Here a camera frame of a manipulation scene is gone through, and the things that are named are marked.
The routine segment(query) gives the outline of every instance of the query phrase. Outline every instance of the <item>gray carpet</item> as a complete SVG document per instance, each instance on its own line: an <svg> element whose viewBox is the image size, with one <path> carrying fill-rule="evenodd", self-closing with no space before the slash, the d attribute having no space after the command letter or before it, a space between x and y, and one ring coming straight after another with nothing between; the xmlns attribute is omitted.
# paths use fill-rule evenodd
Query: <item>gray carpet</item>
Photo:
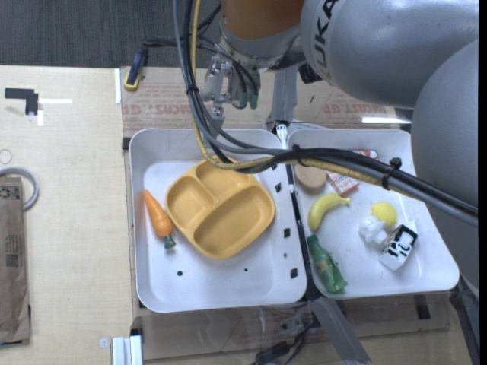
<svg viewBox="0 0 487 365"><path fill-rule="evenodd" d="M182 20L184 4L180 0ZM0 0L0 65L117 68L142 38L172 37L172 0ZM220 0L202 0L200 17ZM216 21L206 33L218 40ZM206 67L200 52L198 67ZM179 66L175 49L150 49L149 66Z"/></svg>

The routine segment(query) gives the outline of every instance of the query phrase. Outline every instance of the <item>yellow plate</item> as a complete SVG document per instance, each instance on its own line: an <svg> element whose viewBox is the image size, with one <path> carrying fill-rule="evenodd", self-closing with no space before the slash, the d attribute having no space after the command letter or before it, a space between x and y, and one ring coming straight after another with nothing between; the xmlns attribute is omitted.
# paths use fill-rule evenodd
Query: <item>yellow plate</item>
<svg viewBox="0 0 487 365"><path fill-rule="evenodd" d="M249 246L272 222L274 201L254 176L206 160L166 191L167 214L204 255L224 259Z"/></svg>

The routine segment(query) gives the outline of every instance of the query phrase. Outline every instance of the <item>toy bottle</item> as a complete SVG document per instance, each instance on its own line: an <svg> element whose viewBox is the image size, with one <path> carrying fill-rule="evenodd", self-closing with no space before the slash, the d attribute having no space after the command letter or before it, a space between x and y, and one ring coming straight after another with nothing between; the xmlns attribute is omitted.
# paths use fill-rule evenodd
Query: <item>toy bottle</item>
<svg viewBox="0 0 487 365"><path fill-rule="evenodd" d="M311 235L307 239L308 249L316 267L321 281L325 284L326 290L331 294L341 290L347 285L336 262L333 261L329 251L321 247L316 235Z"/></svg>

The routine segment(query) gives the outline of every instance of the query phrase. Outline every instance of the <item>red and white package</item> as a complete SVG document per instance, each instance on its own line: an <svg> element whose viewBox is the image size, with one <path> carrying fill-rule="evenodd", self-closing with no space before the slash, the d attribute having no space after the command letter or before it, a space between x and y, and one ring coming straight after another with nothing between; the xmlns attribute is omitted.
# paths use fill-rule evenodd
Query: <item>red and white package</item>
<svg viewBox="0 0 487 365"><path fill-rule="evenodd" d="M353 150L353 152L369 158L373 158L374 160L379 159L377 152L374 150ZM344 196L347 193L351 192L352 190L357 188L358 184L360 183L356 179L333 172L328 172L328 179L333 189L335 189L335 192L340 196Z"/></svg>

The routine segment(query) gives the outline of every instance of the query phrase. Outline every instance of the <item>toy banana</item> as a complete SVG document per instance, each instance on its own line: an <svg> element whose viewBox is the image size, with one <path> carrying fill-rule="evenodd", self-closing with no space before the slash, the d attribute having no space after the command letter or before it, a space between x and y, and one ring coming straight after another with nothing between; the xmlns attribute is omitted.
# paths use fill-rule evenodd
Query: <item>toy banana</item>
<svg viewBox="0 0 487 365"><path fill-rule="evenodd" d="M343 198L336 193L326 193L325 195L317 198L313 202L310 210L307 213L307 225L309 226L310 230L313 232L317 230L318 226L320 226L324 214L329 209L342 203L348 204L349 202L350 198Z"/></svg>

